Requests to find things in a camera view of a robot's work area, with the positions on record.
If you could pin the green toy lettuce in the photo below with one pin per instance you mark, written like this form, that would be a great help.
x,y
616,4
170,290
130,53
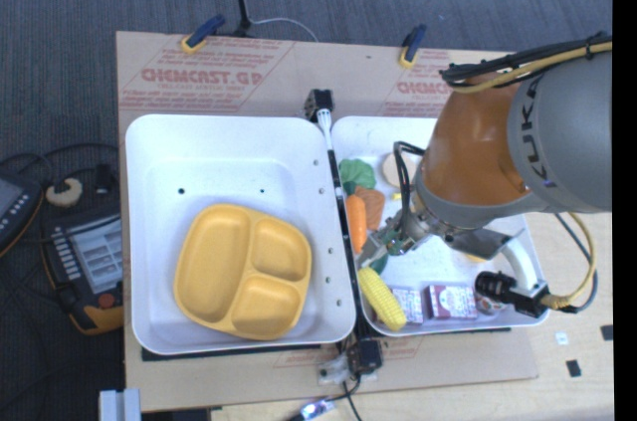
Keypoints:
x,y
358,174

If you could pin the black cylinder on white bracket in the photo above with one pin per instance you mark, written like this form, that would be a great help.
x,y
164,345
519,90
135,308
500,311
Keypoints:
x,y
512,288

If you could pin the pink and white small carton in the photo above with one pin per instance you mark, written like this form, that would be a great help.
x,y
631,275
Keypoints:
x,y
410,305

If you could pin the dark green toy vegetable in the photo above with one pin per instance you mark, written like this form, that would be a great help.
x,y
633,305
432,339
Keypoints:
x,y
380,264

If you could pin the yellow toy corn cob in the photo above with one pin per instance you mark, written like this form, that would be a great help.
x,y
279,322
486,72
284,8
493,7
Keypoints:
x,y
382,298

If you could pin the white and red small can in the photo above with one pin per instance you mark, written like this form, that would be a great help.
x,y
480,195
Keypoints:
x,y
488,304

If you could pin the brown cardboard board red print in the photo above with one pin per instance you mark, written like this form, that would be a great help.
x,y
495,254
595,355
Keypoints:
x,y
249,75

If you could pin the dark red small carton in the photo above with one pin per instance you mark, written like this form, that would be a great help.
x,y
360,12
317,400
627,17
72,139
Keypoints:
x,y
452,302

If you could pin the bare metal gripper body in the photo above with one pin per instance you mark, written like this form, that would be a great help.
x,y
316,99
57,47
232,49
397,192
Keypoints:
x,y
423,226

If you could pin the yellow divided plate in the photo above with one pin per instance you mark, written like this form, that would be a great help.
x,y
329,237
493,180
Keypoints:
x,y
224,260

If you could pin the thin black and white rod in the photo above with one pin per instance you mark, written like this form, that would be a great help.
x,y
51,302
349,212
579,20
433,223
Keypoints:
x,y
332,160

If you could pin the tan round toy biscuit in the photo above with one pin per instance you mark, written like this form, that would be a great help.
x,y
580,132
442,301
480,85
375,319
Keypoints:
x,y
392,170

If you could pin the white plastic tray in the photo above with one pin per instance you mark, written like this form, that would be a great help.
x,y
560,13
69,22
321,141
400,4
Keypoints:
x,y
438,265
199,150

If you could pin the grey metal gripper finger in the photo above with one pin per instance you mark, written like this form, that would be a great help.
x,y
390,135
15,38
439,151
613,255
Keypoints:
x,y
372,256
389,225

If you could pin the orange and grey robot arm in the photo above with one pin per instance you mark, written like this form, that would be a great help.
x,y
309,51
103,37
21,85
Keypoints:
x,y
473,145

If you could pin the orange toy carrot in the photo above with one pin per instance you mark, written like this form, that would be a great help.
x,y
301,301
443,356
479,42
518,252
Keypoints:
x,y
356,220

